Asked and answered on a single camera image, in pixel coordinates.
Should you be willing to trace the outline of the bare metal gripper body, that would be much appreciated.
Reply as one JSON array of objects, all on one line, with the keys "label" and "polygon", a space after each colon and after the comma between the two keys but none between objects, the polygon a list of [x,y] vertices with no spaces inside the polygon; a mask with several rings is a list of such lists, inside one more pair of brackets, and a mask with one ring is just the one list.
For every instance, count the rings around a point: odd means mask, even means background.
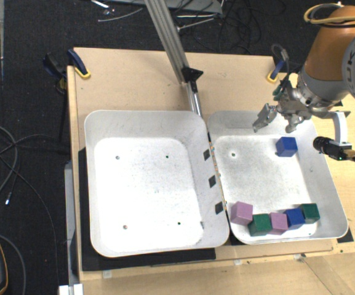
[{"label": "bare metal gripper body", "polygon": [[296,90],[287,88],[278,94],[276,111],[285,119],[310,119],[308,108],[296,96]]}]

